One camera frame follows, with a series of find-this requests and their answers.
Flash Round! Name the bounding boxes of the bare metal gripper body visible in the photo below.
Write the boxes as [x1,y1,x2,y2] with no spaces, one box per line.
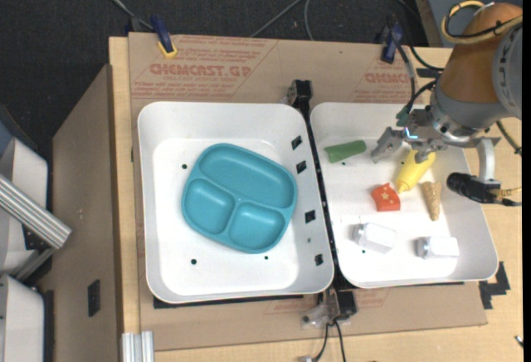
[403,107,494,154]

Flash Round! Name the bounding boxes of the yellow squeeze bottle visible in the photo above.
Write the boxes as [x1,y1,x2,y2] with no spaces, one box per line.
[393,149,438,194]

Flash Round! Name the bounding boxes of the tan ice cream cone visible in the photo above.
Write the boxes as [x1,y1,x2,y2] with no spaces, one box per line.
[421,180,443,223]

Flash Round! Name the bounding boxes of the green cylinder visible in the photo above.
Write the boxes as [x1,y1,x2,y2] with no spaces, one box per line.
[323,139,368,164]

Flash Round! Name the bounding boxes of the white plastic tray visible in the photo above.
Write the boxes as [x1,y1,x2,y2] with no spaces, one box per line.
[136,100,336,305]
[309,101,499,290]

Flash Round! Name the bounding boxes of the red wedge with yellow star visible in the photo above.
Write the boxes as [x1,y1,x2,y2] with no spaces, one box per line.
[370,182,402,213]

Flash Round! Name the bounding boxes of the white shaker with silver cap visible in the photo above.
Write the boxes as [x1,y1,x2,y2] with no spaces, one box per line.
[415,235,460,261]
[351,222,398,255]

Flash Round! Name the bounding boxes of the blue divided plate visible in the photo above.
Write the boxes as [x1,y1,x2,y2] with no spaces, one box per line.
[180,142,299,255]

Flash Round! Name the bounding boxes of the brown cardboard board, red print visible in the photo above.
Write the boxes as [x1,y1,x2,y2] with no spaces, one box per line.
[127,32,489,351]

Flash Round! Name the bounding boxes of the black cylinder on white bracket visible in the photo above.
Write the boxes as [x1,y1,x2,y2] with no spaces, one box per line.
[446,135,504,204]

